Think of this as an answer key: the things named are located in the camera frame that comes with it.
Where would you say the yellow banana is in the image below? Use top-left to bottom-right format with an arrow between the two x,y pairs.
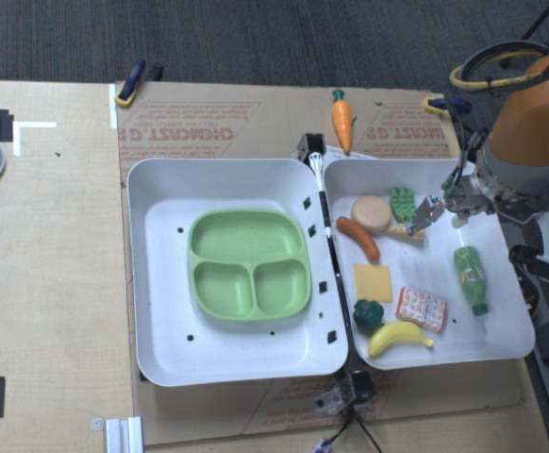
367,320 -> 435,360

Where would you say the tan bread wedge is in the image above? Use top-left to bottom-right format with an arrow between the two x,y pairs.
386,222 -> 427,243

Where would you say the green divided plate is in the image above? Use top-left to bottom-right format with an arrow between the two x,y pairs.
187,208 -> 313,322

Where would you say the black block with thin wires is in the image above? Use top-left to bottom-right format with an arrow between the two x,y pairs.
295,132 -> 327,162
331,369 -> 378,406

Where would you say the green broccoli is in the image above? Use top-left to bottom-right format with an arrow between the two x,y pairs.
352,298 -> 386,334

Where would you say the green plastic bottle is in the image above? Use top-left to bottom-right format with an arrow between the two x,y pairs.
452,245 -> 490,317

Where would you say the brown cardboard board red print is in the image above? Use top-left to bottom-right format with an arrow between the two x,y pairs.
115,80 -> 526,447

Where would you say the yellow cheese slice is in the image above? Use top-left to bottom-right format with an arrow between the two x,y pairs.
352,262 -> 394,305

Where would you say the orange carrot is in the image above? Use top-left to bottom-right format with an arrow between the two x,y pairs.
330,88 -> 355,156

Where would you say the orange and white packet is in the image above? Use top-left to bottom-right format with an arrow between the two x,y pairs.
394,285 -> 449,334

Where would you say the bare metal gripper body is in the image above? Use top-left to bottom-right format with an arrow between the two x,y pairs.
444,171 -> 509,219

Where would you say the white plastic tray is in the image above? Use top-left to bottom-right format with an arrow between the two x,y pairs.
125,158 -> 350,389
322,158 -> 537,372

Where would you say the beige round biscuit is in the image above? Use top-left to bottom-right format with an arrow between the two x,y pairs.
350,193 -> 393,234

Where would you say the green bumpy toy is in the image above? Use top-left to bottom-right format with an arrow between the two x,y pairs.
389,186 -> 418,224

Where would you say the orange sausage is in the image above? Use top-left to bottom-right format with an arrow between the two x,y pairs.
335,215 -> 381,262

